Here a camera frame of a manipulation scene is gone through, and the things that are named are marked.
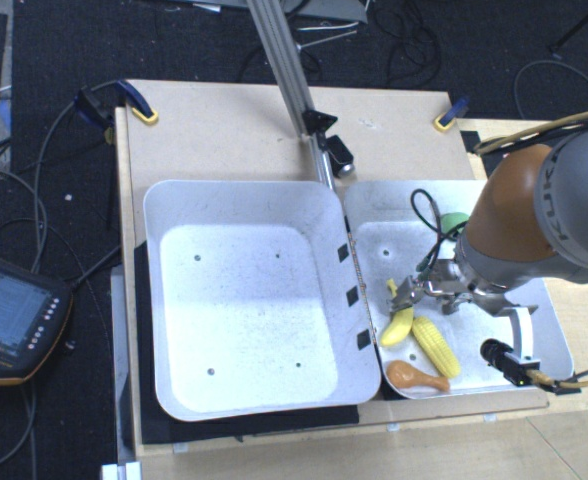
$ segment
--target corn cob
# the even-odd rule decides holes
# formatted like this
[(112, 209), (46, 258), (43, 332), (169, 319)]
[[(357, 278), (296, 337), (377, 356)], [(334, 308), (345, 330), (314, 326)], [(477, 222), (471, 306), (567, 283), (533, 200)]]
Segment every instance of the corn cob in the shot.
[[(392, 298), (396, 297), (397, 286), (394, 279), (387, 280), (387, 287), (390, 292), (392, 292)], [(379, 345), (381, 345), (381, 347), (398, 345), (409, 335), (413, 320), (414, 308), (412, 306), (392, 313), (390, 323), (382, 332), (381, 337), (378, 340)]]
[(412, 333), (436, 369), (448, 379), (461, 373), (461, 365), (445, 338), (426, 316), (419, 316), (412, 323)]

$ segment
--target power cord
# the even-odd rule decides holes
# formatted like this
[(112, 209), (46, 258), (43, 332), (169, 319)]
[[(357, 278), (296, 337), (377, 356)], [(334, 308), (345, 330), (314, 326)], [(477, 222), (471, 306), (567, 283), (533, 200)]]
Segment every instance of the power cord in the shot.
[[(291, 11), (286, 13), (285, 18), (287, 19), (287, 22), (291, 24), (291, 22), (307, 6), (307, 4), (310, 3), (310, 1), (311, 0), (301, 0)], [(263, 56), (264, 56), (264, 50), (263, 50), (262, 44), (254, 47), (243, 58), (243, 61), (241, 62), (241, 67), (239, 68), (238, 74), (236, 75), (236, 78), (235, 78), (236, 83), (241, 83), (243, 81), (245, 73), (249, 69), (250, 64), (259, 54), (263, 54)], [(301, 56), (301, 65), (303, 66), (303, 69), (309, 73), (318, 75), (318, 80), (322, 80), (322, 78), (323, 78), (322, 73), (323, 72), (322, 72), (320, 60), (305, 49), (300, 50), (300, 56)]]
[(8, 460), (10, 460), (16, 453), (25, 445), (28, 439), (31, 441), (31, 456), (32, 456), (32, 468), (31, 474), (32, 479), (36, 480), (36, 440), (34, 438), (34, 421), (36, 419), (36, 383), (34, 380), (29, 382), (30, 386), (30, 396), (28, 397), (27, 393), (25, 392), (25, 386), (21, 385), (21, 396), (23, 397), (23, 402), (25, 404), (25, 412), (27, 414), (27, 426), (21, 435), (21, 438), (18, 440), (14, 448), (12, 448), (9, 452), (5, 455), (0, 457), (0, 465), (4, 464)]
[(555, 380), (540, 370), (526, 370), (525, 374), (532, 379), (537, 386), (560, 388), (560, 389), (581, 389), (588, 387), (588, 380)]
[(581, 77), (583, 80), (585, 80), (588, 83), (588, 76), (585, 73), (582, 73), (581, 71), (579, 71), (575, 67), (572, 67), (569, 64), (565, 64), (564, 62), (559, 62), (557, 60), (536, 60), (534, 62), (530, 62), (529, 64), (526, 64), (516, 74), (516, 77), (514, 78), (514, 85), (512, 87), (512, 94), (514, 96), (514, 103), (516, 104), (516, 108), (518, 110), (518, 115), (520, 116), (521, 119), (525, 119), (525, 113), (523, 112), (523, 108), (521, 107), (520, 98), (518, 96), (518, 82), (521, 79), (521, 76), (523, 75), (523, 73), (525, 71), (533, 68), (534, 66), (541, 66), (541, 65), (558, 66), (560, 68), (567, 69), (567, 70), (571, 71), (572, 73), (578, 75), (579, 77)]
[(506, 153), (531, 146), (544, 140), (550, 140), (582, 130), (588, 130), (588, 112), (581, 112), (556, 119), (532, 128), (527, 128), (507, 137), (493, 137), (484, 140), (476, 144), (473, 151), (479, 156), (498, 151)]
[[(427, 199), (432, 211), (432, 216), (434, 217), (435, 224), (429, 222), (418, 209), (418, 206), (416, 205), (416, 196), (418, 195), (422, 195)], [(448, 229), (447, 232), (443, 233), (442, 215), (438, 208), (438, 204), (431, 194), (422, 188), (417, 188), (412, 191), (410, 195), (410, 204), (412, 206), (412, 210), (414, 210), (414, 213), (421, 220), (421, 222), (423, 222), (423, 224), (436, 233), (436, 243), (416, 266), (416, 271), (419, 272), (419, 277), (424, 278), (425, 276), (429, 275), (431, 270), (434, 268), (443, 243), (446, 240), (456, 240), (459, 232), (465, 227), (465, 224), (467, 224), (467, 221), (460, 222), (451, 229)]]
[(23, 188), (28, 190), (34, 196), (34, 205), (35, 205), (36, 219), (37, 219), (36, 229), (37, 229), (37, 235), (39, 238), (39, 242), (37, 242), (36, 258), (34, 260), (34, 263), (32, 264), (32, 268), (30, 269), (30, 271), (33, 273), (37, 273), (38, 268), (39, 268), (38, 260), (40, 259), (41, 255), (43, 254), (42, 249), (44, 248), (45, 241), (47, 240), (47, 230), (48, 230), (47, 211), (45, 210), (45, 206), (43, 205), (43, 202), (39, 199), (39, 197), (36, 193), (36, 190), (34, 188), (32, 188), (23, 178), (14, 174), (13, 172), (6, 171), (1, 168), (0, 168), (0, 175), (6, 176), (6, 177), (11, 178), (12, 180), (18, 182), (19, 184), (21, 184), (23, 186)]
[[(104, 89), (106, 87), (112, 87), (117, 83), (118, 83), (118, 80), (111, 80), (109, 82), (104, 82), (102, 84), (99, 84), (99, 85), (92, 87), (91, 91), (94, 92), (94, 91)], [(45, 158), (45, 152), (47, 151), (49, 143), (52, 140), (52, 137), (54, 136), (54, 132), (56, 132), (56, 129), (60, 126), (61, 121), (63, 121), (65, 116), (69, 112), (71, 112), (73, 109), (74, 109), (74, 101), (70, 102), (58, 115), (58, 117), (56, 118), (56, 120), (54, 121), (54, 123), (52, 124), (50, 129), (48, 130), (47, 135), (45, 136), (45, 140), (43, 141), (43, 144), (41, 145), (41, 150), (39, 152), (38, 159), (36, 162), (36, 171), (34, 173), (33, 193), (34, 193), (34, 222), (35, 222), (35, 226), (36, 226), (35, 231), (36, 231), (36, 244), (37, 244), (37, 254), (36, 254), (36, 258), (34, 260), (34, 266), (37, 269), (38, 269), (38, 266), (41, 262), (41, 257), (43, 256), (43, 250), (45, 249), (45, 241), (46, 241), (46, 234), (47, 234), (47, 226), (45, 225), (44, 230), (43, 230), (43, 237), (41, 237), (40, 219), (38, 218), (38, 192), (39, 192), (39, 187), (40, 187), (40, 182), (41, 182), (41, 169), (42, 169), (43, 161)]]
[(436, 78), (442, 63), (440, 43), (415, 0), (379, 6), (374, 12), (374, 22), (384, 33), (398, 40), (387, 59), (387, 88), (415, 89)]

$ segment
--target wooden table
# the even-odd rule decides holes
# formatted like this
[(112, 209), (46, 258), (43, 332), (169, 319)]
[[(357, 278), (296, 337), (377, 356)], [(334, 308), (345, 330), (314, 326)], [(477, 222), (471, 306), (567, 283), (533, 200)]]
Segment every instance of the wooden table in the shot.
[[(147, 126), (116, 112), (126, 330), (135, 460), (143, 478), (588, 478), (588, 388), (556, 397), (538, 389), (443, 400), (372, 400), (360, 424), (198, 441), (142, 443), (133, 251), (145, 241), (142, 199), (163, 179), (310, 180), (307, 146), (295, 137), (276, 86), (132, 81), (160, 115)], [(446, 93), (311, 88), (316, 108), (339, 117), (330, 130), (349, 144), (359, 180), (484, 178), (459, 129), (432, 120)], [(461, 120), (481, 138), (532, 123)], [(548, 288), (573, 354), (588, 368), (588, 285)]]

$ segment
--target black clamp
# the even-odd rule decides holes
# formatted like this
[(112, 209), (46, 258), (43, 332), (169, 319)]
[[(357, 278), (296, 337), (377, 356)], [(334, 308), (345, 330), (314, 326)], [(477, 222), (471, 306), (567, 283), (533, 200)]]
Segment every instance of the black clamp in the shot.
[(332, 174), (337, 178), (345, 178), (354, 171), (354, 155), (347, 149), (338, 135), (329, 139), (325, 132), (336, 122), (338, 117), (319, 112), (318, 110), (306, 110), (303, 112), (303, 122), (308, 135), (315, 135), (316, 142), (321, 151), (327, 151), (332, 167)]
[[(114, 83), (114, 87), (131, 105), (132, 113), (141, 121), (148, 125), (158, 121), (158, 112), (149, 106), (143, 95), (132, 84), (125, 80), (118, 80)], [(109, 144), (113, 143), (114, 113), (96, 97), (92, 89), (87, 86), (81, 88), (74, 98), (74, 107), (85, 121), (103, 131), (105, 140)]]

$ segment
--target yellow clamp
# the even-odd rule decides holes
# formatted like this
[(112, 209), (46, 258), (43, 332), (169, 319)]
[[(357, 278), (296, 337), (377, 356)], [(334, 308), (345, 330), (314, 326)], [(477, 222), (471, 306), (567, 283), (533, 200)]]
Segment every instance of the yellow clamp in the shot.
[(158, 112), (154, 109), (151, 109), (151, 110), (152, 110), (152, 115), (150, 117), (146, 117), (143, 113), (141, 113), (141, 111), (139, 109), (137, 109), (136, 107), (132, 107), (132, 114), (134, 114), (136, 117), (138, 117), (145, 124), (153, 125), (153, 124), (156, 124), (156, 122), (158, 121)]
[(446, 132), (447, 130), (449, 130), (452, 126), (454, 126), (454, 121), (456, 121), (456, 119), (452, 119), (449, 123), (447, 123), (445, 126), (443, 126), (440, 121), (441, 119), (443, 119), (443, 117), (445, 116), (445, 112), (443, 112), (441, 115), (439, 115), (436, 119), (434, 119), (434, 128), (436, 128), (439, 132)]

